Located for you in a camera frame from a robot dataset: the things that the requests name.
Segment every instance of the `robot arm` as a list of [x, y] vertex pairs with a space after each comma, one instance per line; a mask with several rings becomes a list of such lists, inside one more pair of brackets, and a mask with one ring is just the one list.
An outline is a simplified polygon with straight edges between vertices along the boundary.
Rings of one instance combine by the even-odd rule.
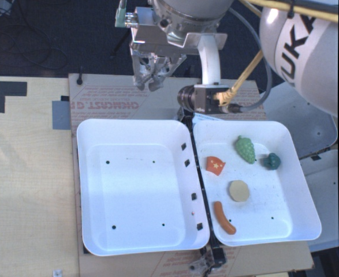
[[[126, 13], [124, 23], [122, 11], [118, 10], [116, 26], [131, 28], [134, 85], [144, 89], [148, 83], [150, 91], [160, 89], [187, 55], [199, 55], [202, 83], [181, 89], [178, 102], [187, 110], [203, 114], [242, 112], [230, 102], [264, 57], [307, 101], [337, 116], [338, 14], [335, 16], [330, 5], [337, 4], [338, 12], [338, 0], [326, 4], [309, 0], [290, 0], [290, 4], [286, 0], [241, 0], [250, 7], [253, 3], [263, 6], [261, 51], [237, 85], [229, 88], [221, 83], [218, 54], [228, 35], [218, 33], [217, 27], [233, 1], [148, 0], [151, 8], [137, 7], [134, 13]], [[321, 8], [312, 9], [313, 4]]]

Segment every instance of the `brown sausage toy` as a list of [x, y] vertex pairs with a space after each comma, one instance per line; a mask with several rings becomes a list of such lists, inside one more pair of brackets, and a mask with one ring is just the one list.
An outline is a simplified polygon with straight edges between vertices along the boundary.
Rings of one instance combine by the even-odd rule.
[[221, 227], [230, 235], [236, 233], [236, 228], [232, 225], [226, 218], [225, 213], [223, 212], [223, 206], [220, 201], [214, 202], [214, 212], [215, 217], [217, 218]]

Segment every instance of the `beige round toy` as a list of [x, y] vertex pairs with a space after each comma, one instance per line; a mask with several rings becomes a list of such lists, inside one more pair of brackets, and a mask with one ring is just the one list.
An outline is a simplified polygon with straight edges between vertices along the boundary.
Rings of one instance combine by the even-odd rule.
[[231, 182], [229, 194], [234, 201], [243, 202], [248, 200], [250, 191], [248, 185], [245, 182], [237, 180]]

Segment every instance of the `dark background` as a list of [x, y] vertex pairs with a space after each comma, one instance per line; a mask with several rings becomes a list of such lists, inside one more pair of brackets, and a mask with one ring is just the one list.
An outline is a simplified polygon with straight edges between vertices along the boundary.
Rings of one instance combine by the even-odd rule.
[[[0, 16], [0, 76], [67, 77], [78, 72], [133, 75], [130, 29], [114, 26], [119, 2], [15, 0]], [[137, 6], [148, 6], [147, 0], [127, 0], [126, 11], [134, 12]], [[232, 7], [258, 31], [255, 14], [238, 0]], [[218, 32], [228, 34], [219, 52], [221, 77], [237, 79], [258, 52], [258, 45], [246, 26], [229, 12]], [[201, 78], [201, 73], [200, 57], [189, 55], [173, 76]], [[256, 81], [260, 92], [265, 90], [263, 61], [248, 79]], [[281, 82], [273, 73], [273, 86]]]

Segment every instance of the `green toy vegetable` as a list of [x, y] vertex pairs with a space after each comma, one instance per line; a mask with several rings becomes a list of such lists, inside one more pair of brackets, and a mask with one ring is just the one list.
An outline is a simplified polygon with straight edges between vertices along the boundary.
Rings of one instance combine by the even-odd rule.
[[236, 151], [244, 158], [248, 163], [254, 164], [255, 162], [255, 150], [254, 145], [250, 138], [241, 137], [236, 142]]
[[271, 153], [263, 159], [263, 164], [272, 170], [276, 170], [281, 164], [281, 159], [275, 153]]

